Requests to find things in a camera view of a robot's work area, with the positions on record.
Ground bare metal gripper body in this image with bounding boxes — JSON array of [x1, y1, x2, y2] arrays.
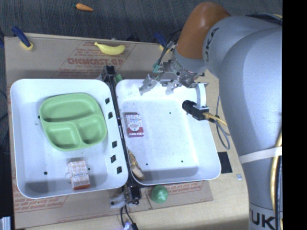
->
[[157, 60, 202, 89]]

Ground red and white carton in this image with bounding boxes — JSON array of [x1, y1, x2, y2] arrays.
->
[[124, 112, 145, 138]]

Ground white plastic tray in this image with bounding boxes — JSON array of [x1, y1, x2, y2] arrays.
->
[[115, 79, 222, 186], [10, 78, 129, 199]]

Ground thin black rod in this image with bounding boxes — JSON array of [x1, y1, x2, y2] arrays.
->
[[109, 75, 132, 184]]

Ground yellow banana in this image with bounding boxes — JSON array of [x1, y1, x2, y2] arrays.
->
[[94, 41, 126, 56]]

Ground beige toy bread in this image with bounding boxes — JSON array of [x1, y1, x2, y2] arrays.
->
[[127, 149, 145, 180]]

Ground green divided plate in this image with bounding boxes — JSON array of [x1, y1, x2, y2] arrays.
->
[[39, 92, 108, 151]]

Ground brown cardboard board red print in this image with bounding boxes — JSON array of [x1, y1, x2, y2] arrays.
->
[[4, 33, 214, 224]]

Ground orange carrot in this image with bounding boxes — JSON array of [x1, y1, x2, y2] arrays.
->
[[72, 2, 94, 12]]

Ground orange and white carton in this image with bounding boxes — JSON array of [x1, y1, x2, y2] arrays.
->
[[64, 160, 92, 191]]

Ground black cylinder on white bracket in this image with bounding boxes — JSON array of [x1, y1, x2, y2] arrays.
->
[[181, 82, 210, 122]]

